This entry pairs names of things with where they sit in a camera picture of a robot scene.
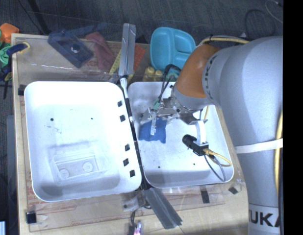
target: white strap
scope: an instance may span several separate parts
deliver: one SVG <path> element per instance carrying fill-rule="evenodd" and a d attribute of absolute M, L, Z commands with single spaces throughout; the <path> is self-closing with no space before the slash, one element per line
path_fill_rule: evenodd
<path fill-rule="evenodd" d="M 274 150 L 283 147 L 283 139 L 235 147 L 237 154 Z"/>

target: wooden table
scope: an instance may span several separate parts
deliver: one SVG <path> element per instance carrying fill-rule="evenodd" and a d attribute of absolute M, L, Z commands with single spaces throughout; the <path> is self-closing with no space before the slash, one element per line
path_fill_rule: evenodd
<path fill-rule="evenodd" d="M 18 53 L 12 57 L 19 233 L 22 235 L 127 234 L 130 212 L 124 212 L 121 207 L 118 207 L 121 206 L 121 196 L 103 196 L 81 199 L 64 204 L 54 204 L 42 203 L 32 192 L 30 170 L 28 170 L 29 155 L 26 142 L 24 97 L 19 95 L 20 85 L 27 85 L 32 81 L 42 79 L 76 80 L 76 76 L 80 73 L 74 73 L 72 70 L 61 70 L 59 74 L 49 73 L 53 62 L 61 59 L 61 57 L 48 45 L 47 37 L 24 34 L 12 35 L 12 45 L 22 41 L 30 42 L 31 47 L 37 45 L 35 51 L 39 52 L 36 52 L 36 55 Z M 108 42 L 108 45 L 114 54 L 117 55 L 121 48 L 121 43 Z M 142 71 L 150 65 L 149 45 L 140 46 L 146 51 L 140 62 L 138 74 L 142 74 Z M 65 68 L 69 66 L 68 63 L 59 63 L 59 67 Z M 83 80 L 90 80 L 90 73 L 88 71 L 83 76 Z M 143 209 L 137 213 L 135 220 L 140 220 L 144 224 L 144 234 L 247 234 L 248 201 L 246 189 L 242 185 L 242 188 L 239 190 L 240 192 L 237 194 L 232 194 L 228 191 L 228 188 L 235 184 L 236 180 L 243 180 L 242 172 L 236 155 L 233 152 L 233 145 L 228 137 L 227 129 L 223 124 L 221 110 L 218 110 L 218 114 L 225 131 L 232 161 L 234 161 L 235 175 L 233 180 L 227 184 L 206 186 L 209 194 L 209 203 L 207 204 L 202 202 L 199 188 L 184 188 L 181 189 L 182 193 L 176 192 L 175 194 L 168 192 L 166 196 L 177 207 L 175 209 L 183 220 L 182 226 L 165 230 L 152 210 Z M 29 225 L 26 223 L 26 213 L 31 209 L 35 210 L 38 215 L 37 223 Z M 102 212 L 103 214 L 101 216 L 97 214 L 97 217 L 93 218 L 92 215 L 95 212 Z M 112 215 L 110 217 L 107 216 L 107 212 L 112 212 Z M 87 218 L 76 220 L 75 216 L 77 214 Z"/>

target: gray carpet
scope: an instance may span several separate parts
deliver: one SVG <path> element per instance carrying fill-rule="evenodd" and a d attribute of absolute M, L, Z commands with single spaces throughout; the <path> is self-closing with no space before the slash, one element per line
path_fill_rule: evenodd
<path fill-rule="evenodd" d="M 152 32 L 160 26 L 178 28 L 190 33 L 198 44 L 210 35 L 240 36 L 245 32 L 250 39 L 283 35 L 283 24 L 266 10 L 268 0 L 36 0 L 40 11 L 53 31 L 75 29 L 98 23 L 131 23 L 137 36 L 150 41 Z M 27 0 L 0 0 L 0 25 L 10 23 L 21 33 L 40 34 L 41 27 Z M 272 14 L 283 20 L 283 8 L 267 3 Z M 120 32 L 113 27 L 104 34 L 107 40 L 120 40 Z M 11 88 L 3 99 L 0 83 L 0 219 L 6 219 L 7 156 L 6 117 L 13 114 Z"/>

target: small yellow object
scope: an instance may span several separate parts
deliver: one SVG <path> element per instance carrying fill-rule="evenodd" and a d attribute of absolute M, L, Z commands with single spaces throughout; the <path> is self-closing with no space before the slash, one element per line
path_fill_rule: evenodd
<path fill-rule="evenodd" d="M 129 83 L 132 79 L 132 77 L 134 76 L 134 74 L 130 74 L 128 77 L 127 77 L 127 83 Z"/>
<path fill-rule="evenodd" d="M 162 71 L 161 70 L 156 70 L 155 72 L 155 77 L 154 77 L 154 81 L 161 81 L 162 80 Z"/>
<path fill-rule="evenodd" d="M 114 63 L 110 69 L 110 72 L 109 74 L 112 75 L 112 74 L 115 74 L 117 69 L 119 68 L 119 65 L 120 65 L 120 59 L 121 59 L 121 50 L 119 51 L 116 59 L 114 60 Z"/>
<path fill-rule="evenodd" d="M 12 72 L 9 72 L 9 73 L 5 76 L 4 81 L 7 82 L 7 81 L 9 81 L 9 80 L 11 80 L 11 79 L 12 79 Z"/>
<path fill-rule="evenodd" d="M 24 52 L 27 52 L 27 51 L 29 50 L 29 48 L 30 48 L 30 45 L 29 45 L 29 43 L 28 43 L 28 42 L 22 42 L 22 44 L 27 45 L 27 48 L 22 49 L 21 51 L 19 51 L 19 53 L 24 53 Z"/>
<path fill-rule="evenodd" d="M 143 81 L 144 82 L 146 82 L 146 81 L 152 81 L 154 75 L 155 75 L 155 69 L 153 67 L 151 67 L 151 66 L 148 66 L 145 69 L 144 76 L 143 76 Z"/>

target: yellow cable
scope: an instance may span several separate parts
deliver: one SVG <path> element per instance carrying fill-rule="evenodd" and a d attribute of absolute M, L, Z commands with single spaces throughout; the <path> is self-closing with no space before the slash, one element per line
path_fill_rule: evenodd
<path fill-rule="evenodd" d="M 236 42 L 236 43 L 241 43 L 241 44 L 247 44 L 249 41 L 248 40 L 243 40 L 243 39 L 237 39 L 237 38 L 223 38 L 223 37 L 209 37 L 205 38 L 200 42 L 199 45 L 202 45 L 206 42 L 211 42 L 211 41 L 226 41 L 226 42 Z"/>
<path fill-rule="evenodd" d="M 209 105 L 207 105 L 207 107 L 206 107 L 206 112 L 205 112 L 204 120 L 207 119 L 208 110 L 209 110 Z"/>
<path fill-rule="evenodd" d="M 227 159 L 225 156 L 223 156 L 223 155 L 221 155 L 219 153 L 216 153 L 216 152 L 212 151 L 211 149 L 208 149 L 208 148 L 203 149 L 203 152 L 205 154 L 207 154 L 207 155 L 213 155 L 213 156 L 219 157 L 219 158 L 223 159 L 224 161 L 226 161 L 228 164 L 220 164 L 223 167 L 229 167 L 229 166 L 232 165 L 232 163 L 231 163 L 231 161 L 229 159 Z"/>
<path fill-rule="evenodd" d="M 281 111 L 280 118 L 278 121 L 278 127 L 276 132 L 276 139 L 281 139 L 282 137 L 282 118 L 283 118 L 283 110 Z M 279 189 L 279 167 L 280 167 L 280 148 L 275 149 L 275 158 L 274 158 L 274 170 L 275 170 L 275 183 L 276 190 L 278 194 Z"/>

